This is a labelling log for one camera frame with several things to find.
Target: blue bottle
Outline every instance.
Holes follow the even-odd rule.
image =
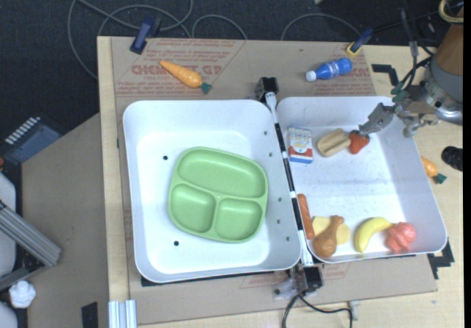
[[[352,70],[352,62],[348,57],[341,57],[337,60],[329,61],[319,66],[315,71],[306,72],[306,79],[315,81],[316,79],[331,79],[340,74],[349,73]]]

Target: green plate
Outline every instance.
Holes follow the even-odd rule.
[[[253,238],[268,200],[265,171],[253,160],[205,147],[185,150],[169,188],[169,214],[181,230],[230,243]]]

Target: strawberry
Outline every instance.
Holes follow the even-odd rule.
[[[369,136],[360,135],[359,131],[353,130],[348,135],[350,139],[350,153],[357,154],[369,143]]]

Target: sausage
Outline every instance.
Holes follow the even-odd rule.
[[[314,229],[311,223],[311,214],[309,213],[308,200],[303,193],[298,193],[297,202],[300,206],[302,225],[307,239],[314,239]]]

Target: banana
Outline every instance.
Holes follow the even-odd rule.
[[[383,217],[370,218],[365,221],[355,234],[355,248],[359,252],[364,252],[368,246],[369,239],[376,233],[386,230],[392,223]]]

